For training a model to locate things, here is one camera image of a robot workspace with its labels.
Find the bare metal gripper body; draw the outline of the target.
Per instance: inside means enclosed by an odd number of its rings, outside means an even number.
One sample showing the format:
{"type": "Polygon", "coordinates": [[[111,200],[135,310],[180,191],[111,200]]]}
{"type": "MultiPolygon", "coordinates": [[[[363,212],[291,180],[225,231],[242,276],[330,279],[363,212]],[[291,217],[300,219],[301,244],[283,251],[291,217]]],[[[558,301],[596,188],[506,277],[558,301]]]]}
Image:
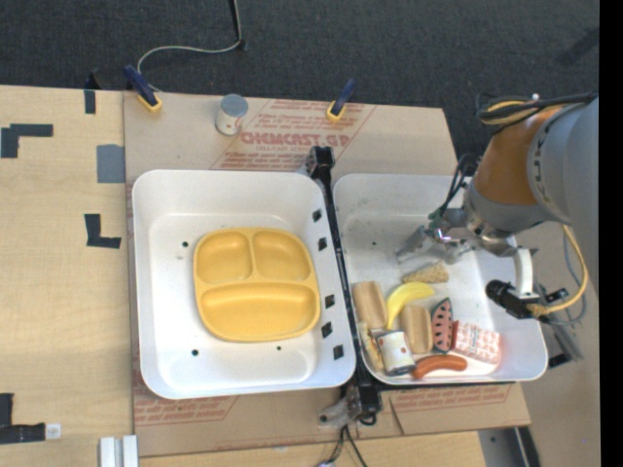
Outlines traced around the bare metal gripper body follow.
{"type": "Polygon", "coordinates": [[[428,219],[428,235],[441,245],[466,242],[467,253],[483,250],[499,258],[511,257],[517,251],[510,232],[497,229],[473,210],[438,208],[428,215],[428,219]]]}

